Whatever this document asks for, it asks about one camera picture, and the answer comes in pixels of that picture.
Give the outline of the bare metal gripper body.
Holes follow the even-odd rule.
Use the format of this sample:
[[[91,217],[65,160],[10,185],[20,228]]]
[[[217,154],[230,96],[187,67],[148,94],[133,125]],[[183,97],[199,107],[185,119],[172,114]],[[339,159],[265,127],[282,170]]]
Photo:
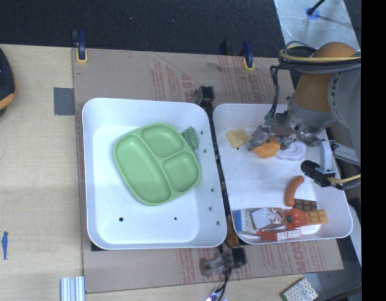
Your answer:
[[[317,135],[325,128],[325,112],[284,111],[272,118],[270,133],[280,137],[294,135],[308,146],[318,145]]]

